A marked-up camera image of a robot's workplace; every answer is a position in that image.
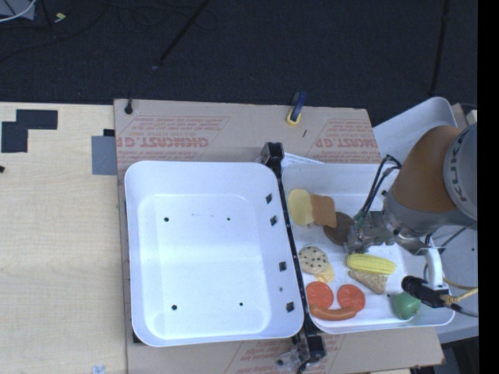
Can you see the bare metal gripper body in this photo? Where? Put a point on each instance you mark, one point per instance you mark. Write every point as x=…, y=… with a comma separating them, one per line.
x=376, y=230

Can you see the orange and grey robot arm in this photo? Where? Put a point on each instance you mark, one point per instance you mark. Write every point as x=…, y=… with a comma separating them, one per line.
x=425, y=170

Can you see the yellow corn cob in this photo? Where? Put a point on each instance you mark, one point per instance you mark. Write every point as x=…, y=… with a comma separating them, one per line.
x=370, y=263

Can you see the brown round patty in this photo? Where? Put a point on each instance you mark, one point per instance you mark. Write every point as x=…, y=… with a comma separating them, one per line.
x=338, y=232

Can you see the tan pizza slice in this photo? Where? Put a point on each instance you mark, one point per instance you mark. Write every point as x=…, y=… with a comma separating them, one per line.
x=372, y=281

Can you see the tan bread slice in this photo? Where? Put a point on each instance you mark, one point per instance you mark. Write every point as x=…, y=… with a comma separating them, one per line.
x=324, y=210

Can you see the pale yellow flat piece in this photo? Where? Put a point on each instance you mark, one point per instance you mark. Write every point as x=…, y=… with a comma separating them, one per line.
x=328, y=275

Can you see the chocolate chip biscuit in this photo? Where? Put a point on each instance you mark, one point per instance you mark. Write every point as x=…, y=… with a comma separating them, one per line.
x=312, y=259

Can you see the orange round slice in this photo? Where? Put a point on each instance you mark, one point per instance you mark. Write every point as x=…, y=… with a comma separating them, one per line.
x=351, y=297
x=319, y=293

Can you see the white plastic tray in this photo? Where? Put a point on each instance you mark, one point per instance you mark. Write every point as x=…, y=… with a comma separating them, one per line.
x=206, y=255
x=374, y=310

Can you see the yellow bread slice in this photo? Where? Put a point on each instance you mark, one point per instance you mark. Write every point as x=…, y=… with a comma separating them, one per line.
x=299, y=207

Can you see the green pepper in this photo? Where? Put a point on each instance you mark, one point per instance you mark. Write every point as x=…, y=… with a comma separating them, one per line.
x=405, y=306

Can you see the thin black rod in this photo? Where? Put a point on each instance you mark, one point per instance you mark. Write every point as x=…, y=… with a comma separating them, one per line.
x=293, y=244

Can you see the orange sausage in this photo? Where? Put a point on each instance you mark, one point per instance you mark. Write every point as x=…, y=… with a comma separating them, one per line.
x=333, y=314

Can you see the brown cardboard board, red print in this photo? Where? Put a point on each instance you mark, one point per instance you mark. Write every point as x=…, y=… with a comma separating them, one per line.
x=218, y=138

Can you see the black cylinder on white bracket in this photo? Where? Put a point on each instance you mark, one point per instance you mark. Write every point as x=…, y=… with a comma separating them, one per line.
x=419, y=288

